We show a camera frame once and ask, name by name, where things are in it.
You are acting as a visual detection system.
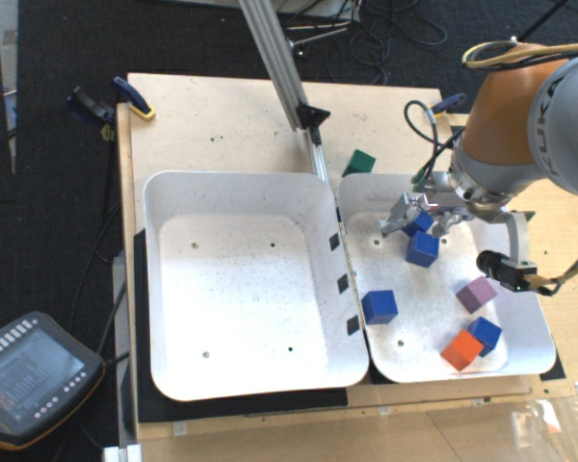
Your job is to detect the pale wood board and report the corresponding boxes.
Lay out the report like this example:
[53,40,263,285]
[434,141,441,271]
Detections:
[117,72,578,443]

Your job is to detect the black cylinder on white bracket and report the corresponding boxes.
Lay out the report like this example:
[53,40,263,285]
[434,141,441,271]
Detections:
[476,209,539,294]

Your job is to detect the white plastic tray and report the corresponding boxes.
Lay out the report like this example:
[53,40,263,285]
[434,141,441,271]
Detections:
[336,172,558,385]
[143,169,371,402]

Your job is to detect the thin black and white rod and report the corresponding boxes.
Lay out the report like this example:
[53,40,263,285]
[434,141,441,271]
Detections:
[310,142,366,326]

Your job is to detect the purple cube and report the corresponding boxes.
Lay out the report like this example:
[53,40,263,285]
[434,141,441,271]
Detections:
[455,275,499,316]

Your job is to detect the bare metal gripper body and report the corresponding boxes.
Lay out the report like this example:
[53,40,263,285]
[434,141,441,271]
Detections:
[415,170,511,223]

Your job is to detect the blue cube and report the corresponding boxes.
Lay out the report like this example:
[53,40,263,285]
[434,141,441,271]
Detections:
[466,316,504,358]
[402,211,435,239]
[360,289,400,326]
[406,230,441,270]

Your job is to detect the green cube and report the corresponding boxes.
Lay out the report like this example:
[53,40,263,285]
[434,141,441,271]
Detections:
[341,149,378,178]

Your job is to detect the orange cube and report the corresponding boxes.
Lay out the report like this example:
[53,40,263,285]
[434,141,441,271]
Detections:
[439,329,486,372]

